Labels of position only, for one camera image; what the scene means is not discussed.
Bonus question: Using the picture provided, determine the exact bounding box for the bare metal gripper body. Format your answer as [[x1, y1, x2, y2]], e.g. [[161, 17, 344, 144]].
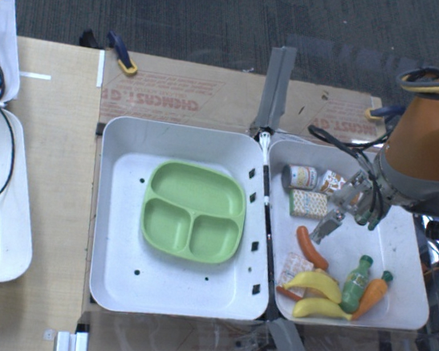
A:
[[337, 167, 397, 232]]

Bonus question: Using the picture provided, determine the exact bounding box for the white can orange print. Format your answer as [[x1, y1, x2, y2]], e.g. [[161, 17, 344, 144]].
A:
[[315, 168, 351, 198]]

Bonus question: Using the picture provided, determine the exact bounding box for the green and white carton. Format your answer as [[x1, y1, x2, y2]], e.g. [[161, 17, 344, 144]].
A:
[[285, 187, 331, 222]]

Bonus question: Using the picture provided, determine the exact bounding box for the white can yellow print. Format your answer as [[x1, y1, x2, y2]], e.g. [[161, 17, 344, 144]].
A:
[[279, 162, 320, 194]]

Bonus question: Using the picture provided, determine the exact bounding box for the white packet orange print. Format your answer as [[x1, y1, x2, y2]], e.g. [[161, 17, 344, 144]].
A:
[[276, 250, 317, 300]]

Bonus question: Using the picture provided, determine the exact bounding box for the yellow banana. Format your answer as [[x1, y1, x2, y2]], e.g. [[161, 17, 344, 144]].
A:
[[291, 293, 356, 327], [280, 266, 347, 305]]

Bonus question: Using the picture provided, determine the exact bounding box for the green plastic bottle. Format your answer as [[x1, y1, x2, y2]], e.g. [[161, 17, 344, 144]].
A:
[[337, 252, 376, 317]]

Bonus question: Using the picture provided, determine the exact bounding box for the small orange sausage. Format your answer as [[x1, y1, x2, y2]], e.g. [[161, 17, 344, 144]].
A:
[[274, 285, 305, 304]]

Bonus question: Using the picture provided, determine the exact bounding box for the orange carrot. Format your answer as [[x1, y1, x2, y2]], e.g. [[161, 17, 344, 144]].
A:
[[350, 267, 395, 326]]

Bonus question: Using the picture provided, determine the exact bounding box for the green divided plate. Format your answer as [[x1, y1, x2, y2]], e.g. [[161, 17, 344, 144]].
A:
[[135, 156, 254, 269]]

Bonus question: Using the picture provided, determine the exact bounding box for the brown cardboard board red print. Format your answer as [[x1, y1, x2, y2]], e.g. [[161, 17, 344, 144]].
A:
[[63, 47, 439, 351]]

